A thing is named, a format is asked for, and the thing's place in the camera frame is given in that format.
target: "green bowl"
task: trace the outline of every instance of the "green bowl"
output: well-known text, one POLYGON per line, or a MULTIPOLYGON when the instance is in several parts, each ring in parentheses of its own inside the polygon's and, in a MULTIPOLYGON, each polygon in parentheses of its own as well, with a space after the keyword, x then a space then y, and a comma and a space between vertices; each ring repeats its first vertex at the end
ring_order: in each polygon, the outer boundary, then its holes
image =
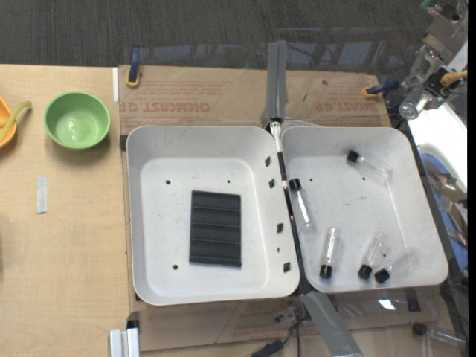
POLYGON ((70 91, 48 104, 43 123, 46 132, 61 147, 80 151, 94 147, 106 137, 111 115, 94 95, 70 91))

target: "test tube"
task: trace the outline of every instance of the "test tube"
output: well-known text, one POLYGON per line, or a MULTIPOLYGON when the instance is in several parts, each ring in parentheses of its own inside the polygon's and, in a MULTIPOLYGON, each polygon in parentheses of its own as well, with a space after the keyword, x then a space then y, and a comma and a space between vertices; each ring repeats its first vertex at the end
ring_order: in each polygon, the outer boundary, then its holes
POLYGON ((321 270, 319 271, 319 276, 322 279, 330 279, 332 277, 332 268, 337 259, 339 232, 337 228, 329 228, 327 231, 326 243, 324 243, 322 254, 321 270))
POLYGON ((432 340, 451 345, 459 350, 464 350, 466 347, 466 338, 450 329, 444 329, 436 325, 414 323, 412 330, 415 335, 428 336, 432 340))
POLYGON ((384 283, 391 277, 403 277, 411 272, 411 267, 418 262, 417 252, 412 248, 397 254, 385 266, 374 274, 375 280, 384 283))
POLYGON ((298 178, 289 180, 289 188, 297 227, 302 231, 314 231, 315 221, 307 192, 301 187, 298 178))
POLYGON ((362 256, 362 262, 358 275, 362 279, 368 279, 372 270, 377 267, 390 251, 390 239, 381 231, 372 235, 372 239, 367 245, 367 249, 362 256))
POLYGON ((369 176, 381 184, 387 184, 392 176, 392 171, 389 167, 368 155, 363 156, 351 150, 347 153, 347 161, 357 168, 362 175, 369 176))

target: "green connector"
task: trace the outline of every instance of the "green connector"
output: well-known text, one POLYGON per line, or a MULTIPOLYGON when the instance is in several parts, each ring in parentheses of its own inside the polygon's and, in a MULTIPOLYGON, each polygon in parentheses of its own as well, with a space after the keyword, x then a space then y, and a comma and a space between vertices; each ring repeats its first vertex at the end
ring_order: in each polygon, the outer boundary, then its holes
POLYGON ((422 4, 419 5, 421 9, 423 9, 425 12, 428 12, 428 10, 433 7, 437 3, 437 0, 423 0, 422 4))

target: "blue clamp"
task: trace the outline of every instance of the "blue clamp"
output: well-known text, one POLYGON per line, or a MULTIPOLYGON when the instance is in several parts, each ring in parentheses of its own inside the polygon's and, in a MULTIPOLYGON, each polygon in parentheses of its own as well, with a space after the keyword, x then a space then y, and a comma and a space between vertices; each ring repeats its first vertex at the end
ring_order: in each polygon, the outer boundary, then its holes
POLYGON ((370 88, 362 89, 362 95, 366 98, 376 97, 378 93, 386 93, 392 90, 397 90, 400 87, 400 83, 389 80, 385 83, 381 83, 380 85, 376 85, 370 88))
POLYGON ((132 46, 131 53, 131 68, 126 74, 126 85, 128 87, 137 87, 139 86, 139 79, 141 78, 141 73, 139 73, 139 46, 132 46))

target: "orange bowl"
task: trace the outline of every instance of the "orange bowl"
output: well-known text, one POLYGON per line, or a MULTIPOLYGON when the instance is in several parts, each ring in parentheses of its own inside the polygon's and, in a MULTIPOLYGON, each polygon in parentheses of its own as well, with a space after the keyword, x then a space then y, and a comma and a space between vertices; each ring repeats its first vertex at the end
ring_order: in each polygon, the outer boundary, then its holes
MULTIPOLYGON (((3 100, 3 98, 0 96, 0 122, 7 120, 10 117, 10 114, 12 113, 12 110, 10 110, 10 107, 8 107, 7 103, 3 100)), ((10 141, 13 139, 13 136, 15 135, 16 132, 16 121, 12 124, 10 127, 10 130, 7 133, 7 136, 5 136, 5 139, 0 143, 0 148, 5 147, 10 141)))

